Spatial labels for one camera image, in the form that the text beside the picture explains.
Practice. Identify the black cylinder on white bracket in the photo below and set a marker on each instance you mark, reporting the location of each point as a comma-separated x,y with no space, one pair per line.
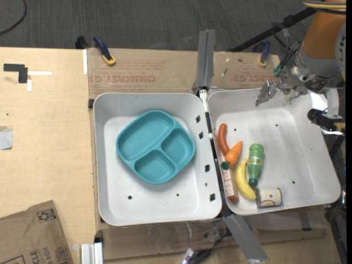
324,120

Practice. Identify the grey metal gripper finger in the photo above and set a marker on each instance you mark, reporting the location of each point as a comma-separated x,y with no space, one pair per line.
291,96
265,92

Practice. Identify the white and orange can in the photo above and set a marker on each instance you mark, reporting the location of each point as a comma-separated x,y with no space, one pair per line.
270,197

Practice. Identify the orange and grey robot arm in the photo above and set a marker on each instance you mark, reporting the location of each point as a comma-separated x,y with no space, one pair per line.
324,32

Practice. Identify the blue divided plate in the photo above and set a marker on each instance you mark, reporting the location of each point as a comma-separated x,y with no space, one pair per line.
148,136

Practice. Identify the white plastic tray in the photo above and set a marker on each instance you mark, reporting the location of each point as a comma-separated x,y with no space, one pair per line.
291,153
154,202

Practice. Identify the green plastic bottle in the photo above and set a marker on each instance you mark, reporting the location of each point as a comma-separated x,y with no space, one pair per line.
255,161

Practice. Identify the orange toy carrot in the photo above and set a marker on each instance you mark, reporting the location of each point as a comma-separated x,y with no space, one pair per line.
234,153

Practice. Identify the white red bottle green cap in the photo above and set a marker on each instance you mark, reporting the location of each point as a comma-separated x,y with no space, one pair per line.
229,184

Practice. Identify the brown paper bag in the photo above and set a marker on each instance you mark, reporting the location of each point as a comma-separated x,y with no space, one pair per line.
30,235

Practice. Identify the red-brown toy sausage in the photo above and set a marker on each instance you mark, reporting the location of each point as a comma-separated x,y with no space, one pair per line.
222,137

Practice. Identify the brown cardboard board red print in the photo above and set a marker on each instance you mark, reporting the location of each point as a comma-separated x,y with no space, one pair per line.
143,76

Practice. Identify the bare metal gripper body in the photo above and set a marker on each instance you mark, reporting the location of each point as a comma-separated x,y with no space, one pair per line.
305,78

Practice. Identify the yellow banana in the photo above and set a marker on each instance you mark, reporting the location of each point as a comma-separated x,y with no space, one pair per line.
242,180

